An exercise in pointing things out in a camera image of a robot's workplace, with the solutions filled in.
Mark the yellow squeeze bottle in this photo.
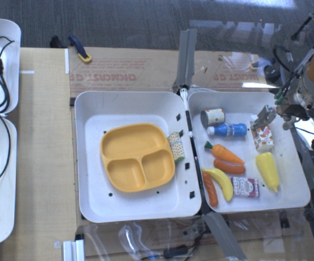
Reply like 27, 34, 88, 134
255, 152, 280, 194

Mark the white can with orange dots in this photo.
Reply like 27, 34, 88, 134
200, 108, 226, 128

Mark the blue bottle with white cap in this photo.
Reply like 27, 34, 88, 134
207, 122, 248, 138

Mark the orange and white carton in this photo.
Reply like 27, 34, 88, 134
250, 123, 275, 152

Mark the yellow banana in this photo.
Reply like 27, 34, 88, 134
201, 167, 234, 202

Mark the brown cardboard board red print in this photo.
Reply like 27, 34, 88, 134
67, 46, 310, 257

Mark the orange sausage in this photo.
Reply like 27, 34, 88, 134
213, 158, 247, 176
202, 172, 219, 208

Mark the pink and white carton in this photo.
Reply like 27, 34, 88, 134
231, 176, 260, 198

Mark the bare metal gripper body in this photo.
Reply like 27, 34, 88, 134
275, 86, 314, 120

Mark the green and yellow patterned carton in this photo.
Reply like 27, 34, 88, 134
167, 131, 186, 164

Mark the yellow divided plate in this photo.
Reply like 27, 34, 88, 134
100, 122, 176, 194

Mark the orange carrot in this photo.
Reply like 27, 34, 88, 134
204, 141, 245, 166

